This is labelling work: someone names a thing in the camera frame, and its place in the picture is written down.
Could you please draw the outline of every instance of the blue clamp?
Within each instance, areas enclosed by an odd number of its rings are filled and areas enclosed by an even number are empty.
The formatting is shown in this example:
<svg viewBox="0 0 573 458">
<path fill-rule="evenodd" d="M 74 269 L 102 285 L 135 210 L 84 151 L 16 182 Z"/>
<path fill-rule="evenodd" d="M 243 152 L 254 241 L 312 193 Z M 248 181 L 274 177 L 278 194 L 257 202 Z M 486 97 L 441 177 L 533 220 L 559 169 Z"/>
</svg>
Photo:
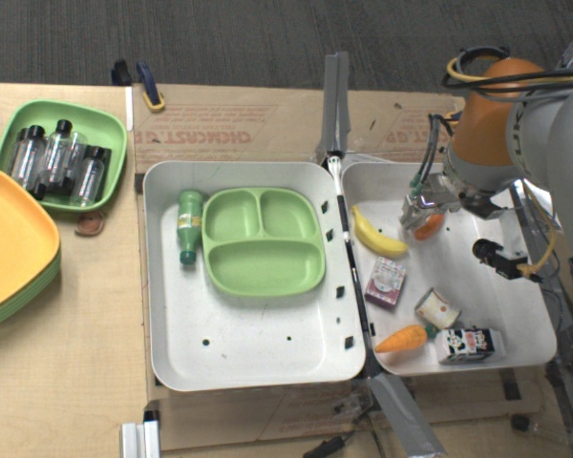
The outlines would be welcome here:
<svg viewBox="0 0 573 458">
<path fill-rule="evenodd" d="M 155 78 L 145 61 L 138 61 L 136 63 L 136 71 L 140 76 L 140 81 L 144 85 L 144 101 L 149 109 L 153 112 L 161 111 L 165 108 L 165 101 L 163 95 L 158 92 Z"/>
</svg>

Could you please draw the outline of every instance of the orange object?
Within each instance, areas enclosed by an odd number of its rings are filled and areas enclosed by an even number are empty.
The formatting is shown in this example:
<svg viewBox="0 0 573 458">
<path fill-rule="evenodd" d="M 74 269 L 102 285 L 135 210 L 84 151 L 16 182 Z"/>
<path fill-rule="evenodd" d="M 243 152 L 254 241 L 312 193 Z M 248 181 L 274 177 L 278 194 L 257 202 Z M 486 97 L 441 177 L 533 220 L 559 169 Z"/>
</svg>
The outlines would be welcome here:
<svg viewBox="0 0 573 458">
<path fill-rule="evenodd" d="M 427 217 L 426 223 L 414 231 L 414 237 L 418 240 L 430 238 L 441 228 L 445 218 L 445 214 L 431 214 Z"/>
<path fill-rule="evenodd" d="M 536 73 L 542 69 L 524 59 L 501 59 L 492 65 L 485 78 L 498 78 L 511 74 Z M 488 88 L 515 88 L 525 82 L 488 85 Z M 502 94 L 504 97 L 518 96 L 519 92 Z M 511 166 L 512 160 L 507 150 L 505 126 L 512 103 L 498 102 L 471 94 L 455 128 L 452 139 L 454 152 L 461 159 L 483 166 Z"/>
<path fill-rule="evenodd" d="M 59 231 L 45 209 L 0 171 L 0 304 L 42 275 L 59 244 Z"/>
<path fill-rule="evenodd" d="M 375 347 L 375 352 L 388 353 L 390 351 L 416 349 L 426 343 L 428 338 L 427 330 L 420 324 L 407 325 L 378 344 Z"/>
</svg>

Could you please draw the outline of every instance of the stack of orange plates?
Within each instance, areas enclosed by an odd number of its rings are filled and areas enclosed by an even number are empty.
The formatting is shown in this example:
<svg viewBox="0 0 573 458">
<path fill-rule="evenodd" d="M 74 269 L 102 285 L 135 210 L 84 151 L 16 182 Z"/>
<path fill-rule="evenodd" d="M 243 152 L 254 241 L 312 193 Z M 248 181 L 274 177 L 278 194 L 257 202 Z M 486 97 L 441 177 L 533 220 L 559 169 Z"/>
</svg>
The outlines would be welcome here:
<svg viewBox="0 0 573 458">
<path fill-rule="evenodd" d="M 55 278 L 59 247 L 59 231 L 51 217 L 0 171 L 0 322 Z"/>
</svg>

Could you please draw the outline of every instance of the pink box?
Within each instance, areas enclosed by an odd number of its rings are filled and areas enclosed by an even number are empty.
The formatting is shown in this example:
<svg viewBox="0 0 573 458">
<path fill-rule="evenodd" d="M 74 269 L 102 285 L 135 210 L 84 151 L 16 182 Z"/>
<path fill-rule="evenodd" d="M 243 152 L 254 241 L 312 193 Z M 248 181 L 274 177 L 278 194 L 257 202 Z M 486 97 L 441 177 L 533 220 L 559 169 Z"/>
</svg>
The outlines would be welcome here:
<svg viewBox="0 0 573 458">
<path fill-rule="evenodd" d="M 384 308 L 393 308 L 401 293 L 405 274 L 405 266 L 378 257 L 365 289 L 365 300 Z"/>
</svg>

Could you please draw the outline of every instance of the green divided plate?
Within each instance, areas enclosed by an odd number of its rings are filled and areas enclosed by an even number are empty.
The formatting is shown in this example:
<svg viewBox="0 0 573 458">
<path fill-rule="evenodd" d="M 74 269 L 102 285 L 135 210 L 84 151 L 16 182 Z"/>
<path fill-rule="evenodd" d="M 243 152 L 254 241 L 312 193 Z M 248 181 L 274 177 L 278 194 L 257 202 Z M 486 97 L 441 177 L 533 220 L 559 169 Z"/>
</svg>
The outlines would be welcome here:
<svg viewBox="0 0 573 458">
<path fill-rule="evenodd" d="M 202 214 L 202 245 L 213 283 L 231 295 L 297 295 L 325 275 L 325 249 L 309 201 L 283 188 L 223 190 Z"/>
<path fill-rule="evenodd" d="M 111 114 L 58 100 L 33 100 L 19 107 L 13 114 L 0 140 L 0 170 L 5 171 L 17 133 L 31 125 L 42 126 L 49 136 L 59 119 L 73 123 L 73 132 L 82 133 L 87 143 L 111 150 L 108 167 L 104 172 L 104 188 L 101 198 L 90 205 L 71 205 L 67 197 L 48 193 L 39 203 L 43 207 L 70 212 L 88 212 L 104 205 L 115 191 L 125 163 L 127 131 L 119 119 Z"/>
</svg>

